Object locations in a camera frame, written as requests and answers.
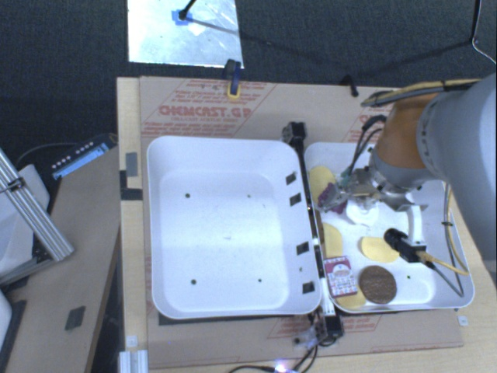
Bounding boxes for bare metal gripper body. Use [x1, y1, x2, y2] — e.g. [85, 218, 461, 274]
[341, 167, 413, 211]

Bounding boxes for purple grapes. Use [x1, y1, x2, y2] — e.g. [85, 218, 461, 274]
[318, 182, 348, 215]

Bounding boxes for thin black and white rod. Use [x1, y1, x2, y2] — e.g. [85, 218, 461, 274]
[294, 138, 333, 319]

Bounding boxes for white round object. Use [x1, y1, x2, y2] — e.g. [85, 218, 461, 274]
[345, 199, 380, 227]

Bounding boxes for yellow flat disc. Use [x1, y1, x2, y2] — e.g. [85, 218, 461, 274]
[335, 288, 368, 311]
[321, 222, 344, 260]
[308, 165, 337, 198]
[356, 235, 401, 265]

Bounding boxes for red and white carton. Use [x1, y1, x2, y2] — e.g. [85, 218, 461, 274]
[322, 255, 360, 298]

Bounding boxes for brown round biscuit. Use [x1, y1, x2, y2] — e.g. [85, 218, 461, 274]
[358, 265, 398, 305]

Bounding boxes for white plastic tray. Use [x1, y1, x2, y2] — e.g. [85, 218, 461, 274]
[304, 141, 476, 314]
[146, 134, 324, 321]

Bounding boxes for brown cardboard board red print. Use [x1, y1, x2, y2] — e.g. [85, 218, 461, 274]
[138, 75, 465, 369]

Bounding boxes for black cylinder on white bracket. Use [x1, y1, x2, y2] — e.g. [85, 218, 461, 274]
[384, 193, 429, 264]

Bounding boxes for black block with thin wires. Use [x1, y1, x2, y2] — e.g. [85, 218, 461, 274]
[292, 312, 346, 350]
[281, 120, 308, 145]

